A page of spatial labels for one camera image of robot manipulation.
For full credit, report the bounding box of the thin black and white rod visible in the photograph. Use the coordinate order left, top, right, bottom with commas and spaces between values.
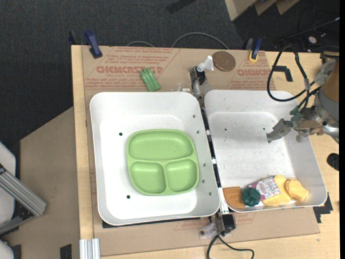
197, 55, 226, 214

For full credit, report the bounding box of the orange-brown toy waffle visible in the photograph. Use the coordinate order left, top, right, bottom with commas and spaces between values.
222, 186, 246, 208

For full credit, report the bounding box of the brown cardboard board red print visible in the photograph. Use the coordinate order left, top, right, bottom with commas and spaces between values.
80, 45, 322, 256

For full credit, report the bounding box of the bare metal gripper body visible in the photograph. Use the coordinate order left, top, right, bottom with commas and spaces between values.
293, 108, 340, 138

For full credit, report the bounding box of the yellow toy pastry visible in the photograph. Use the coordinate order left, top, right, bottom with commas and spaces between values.
284, 178, 309, 202

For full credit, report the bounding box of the black block with thin wires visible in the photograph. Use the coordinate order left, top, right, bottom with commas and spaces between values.
220, 214, 237, 234
189, 66, 207, 92

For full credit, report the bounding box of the dark green toy broccoli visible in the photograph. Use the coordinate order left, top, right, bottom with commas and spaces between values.
241, 187, 261, 207

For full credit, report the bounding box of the green toy asparagus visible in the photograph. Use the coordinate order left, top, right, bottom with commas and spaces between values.
139, 67, 162, 92

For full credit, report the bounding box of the green divided plate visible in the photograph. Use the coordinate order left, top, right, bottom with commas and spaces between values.
125, 128, 201, 196

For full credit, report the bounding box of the yellow toy cheese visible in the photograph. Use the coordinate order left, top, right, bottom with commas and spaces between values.
262, 174, 292, 207

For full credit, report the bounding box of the brown round biscuit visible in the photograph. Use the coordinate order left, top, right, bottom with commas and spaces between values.
212, 50, 237, 72

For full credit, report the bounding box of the pink and white packet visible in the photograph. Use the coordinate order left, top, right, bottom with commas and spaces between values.
248, 176, 281, 200

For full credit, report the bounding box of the white plastic tray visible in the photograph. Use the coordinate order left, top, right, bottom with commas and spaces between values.
203, 89, 328, 214
89, 91, 222, 227

